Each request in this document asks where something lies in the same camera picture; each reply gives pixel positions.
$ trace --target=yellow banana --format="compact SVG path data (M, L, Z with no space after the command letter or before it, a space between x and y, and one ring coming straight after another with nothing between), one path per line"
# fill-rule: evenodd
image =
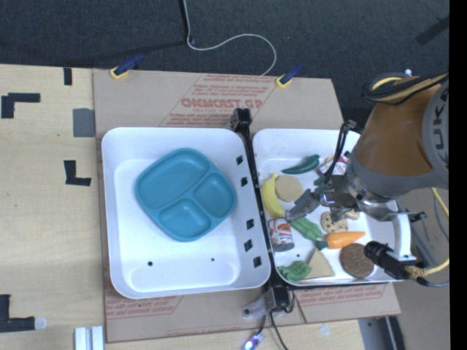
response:
M263 197L264 206L273 218L285 217L285 210L280 205L276 196L276 178L278 176L277 173L273 173L261 187L261 197Z

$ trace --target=soda can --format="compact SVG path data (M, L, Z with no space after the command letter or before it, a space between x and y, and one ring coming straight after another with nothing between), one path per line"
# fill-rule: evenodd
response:
M292 229L285 218L269 220L268 226L272 249L275 252L286 252L295 246L292 238Z

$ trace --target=orange carrot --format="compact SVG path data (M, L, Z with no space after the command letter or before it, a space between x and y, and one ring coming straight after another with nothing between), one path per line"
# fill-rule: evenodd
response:
M349 246L353 241L357 241L364 235L363 231L333 232L328 234L326 241L329 249L340 249Z

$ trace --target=white tray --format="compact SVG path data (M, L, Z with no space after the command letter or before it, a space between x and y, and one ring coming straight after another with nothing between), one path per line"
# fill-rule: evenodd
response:
M281 174L281 170L300 163L305 157L319 154L322 163L327 157L334 155L336 148L338 131L327 130L299 130L299 129L266 129L258 131L253 138L253 149L255 151L255 161L258 170L258 180L260 185L267 180L274 172ZM358 140L359 135L349 133L346 144L342 152L351 151ZM296 175L300 180L304 190L314 189L313 182L318 178L315 170L305 174ZM291 209L293 203L286 203L279 200L284 209ZM320 216L329 208L319 206L306 217L320 225ZM271 219L271 215L265 210L266 221ZM362 230L366 234L356 242L365 245L367 242L375 240L394 247L394 228L392 222L377 222L376 220L360 213L358 220L348 220L349 230ZM309 262L314 251L312 241L304 238L298 231L292 229L292 236L295 247L286 252L275 252L275 265L290 265L296 260ZM291 282L292 285L333 285L333 284L362 284L394 281L381 268L375 266L373 273L366 279L355 279L347 274L339 262L340 249L324 249L322 253L328 259L335 276L328 278L310 279L306 282Z
M236 208L196 241L167 236L136 199L143 170L180 148L196 149L229 179ZM271 264L243 141L218 128L116 128L102 141L110 277L128 298L263 285Z

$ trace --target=blue plate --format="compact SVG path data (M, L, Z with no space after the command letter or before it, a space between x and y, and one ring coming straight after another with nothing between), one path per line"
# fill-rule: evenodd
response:
M216 165L194 149L157 160L136 181L136 198L150 218L178 241L195 241L234 210L236 193Z

